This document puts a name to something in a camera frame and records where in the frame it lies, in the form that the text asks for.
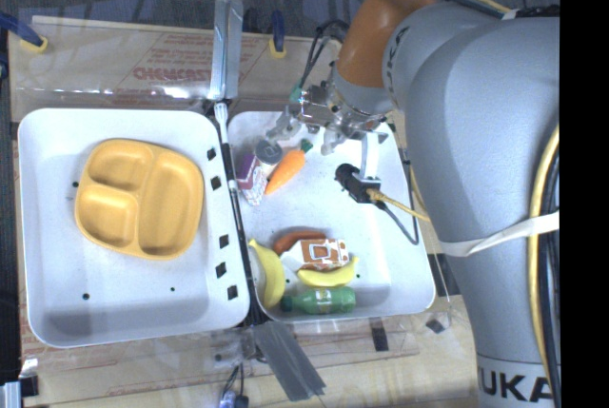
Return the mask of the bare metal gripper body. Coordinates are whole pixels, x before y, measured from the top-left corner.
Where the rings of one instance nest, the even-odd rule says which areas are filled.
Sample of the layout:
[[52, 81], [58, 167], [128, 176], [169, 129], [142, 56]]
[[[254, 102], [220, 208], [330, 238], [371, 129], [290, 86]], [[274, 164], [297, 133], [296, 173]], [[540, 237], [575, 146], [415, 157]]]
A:
[[347, 99], [334, 83], [311, 86], [301, 92], [300, 120], [308, 126], [323, 127], [340, 137], [362, 138], [384, 120], [386, 101], [368, 102], [353, 96]]

